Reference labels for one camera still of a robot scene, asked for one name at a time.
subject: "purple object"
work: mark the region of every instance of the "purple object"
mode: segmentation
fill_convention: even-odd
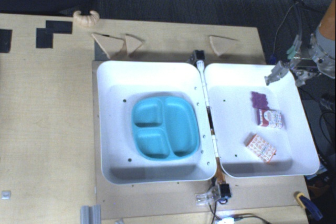
[[[258,92],[251,92],[251,93],[252,93],[252,104],[255,109],[269,110],[267,97],[265,94]]]

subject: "triangular wooden piece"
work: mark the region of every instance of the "triangular wooden piece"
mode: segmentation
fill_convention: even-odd
[[[209,36],[210,45],[217,54],[217,56],[221,56],[228,52],[231,48],[233,48],[238,40],[226,38],[226,37],[218,37],[218,36]]]
[[[91,35],[109,59],[117,55],[124,46],[124,40],[121,38],[103,36],[100,34]]]
[[[125,35],[125,41],[126,41],[127,55],[131,55],[142,45],[141,40],[127,34]]]

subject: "red and white box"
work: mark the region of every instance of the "red and white box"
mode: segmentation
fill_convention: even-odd
[[[265,163],[268,163],[274,156],[277,149],[270,145],[266,140],[255,134],[252,140],[246,146],[256,156],[262,159]]]
[[[281,112],[277,110],[257,110],[258,125],[272,128],[282,128]]]

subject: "blue plate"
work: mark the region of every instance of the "blue plate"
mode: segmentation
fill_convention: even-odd
[[[147,159],[181,159],[191,156],[199,147],[194,110],[179,97],[151,97],[139,101],[132,110],[132,129],[137,150]]]

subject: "wooden table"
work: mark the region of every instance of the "wooden table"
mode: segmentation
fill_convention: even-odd
[[[80,207],[97,202],[91,33],[120,38],[132,34],[144,40],[132,58],[122,51],[118,60],[185,61],[194,49],[203,49],[208,62],[265,63],[256,28],[100,20],[93,28],[73,25],[72,34],[53,35],[53,49],[37,49],[36,28],[46,28],[46,20],[72,21],[0,14],[0,29],[13,30],[10,52],[0,54],[0,190],[12,192],[10,200],[0,200],[2,224],[75,224],[80,222]],[[234,38],[238,44],[218,58],[209,35]],[[231,206],[219,208],[220,216],[255,213],[272,223],[308,223],[293,197],[295,191],[308,195],[302,176],[244,179],[242,188],[235,186],[236,179],[228,177],[228,181],[234,184],[234,196]],[[173,183],[165,184],[176,191]],[[179,186],[183,193],[188,188],[188,183]],[[244,203],[247,191],[255,201]],[[150,201],[143,197],[141,203],[146,202]],[[171,214],[173,204],[161,205],[167,208],[163,212],[153,208],[151,215]],[[125,204],[125,224],[209,223],[212,217],[201,208],[185,211],[188,214],[126,218],[140,215],[132,206]]]

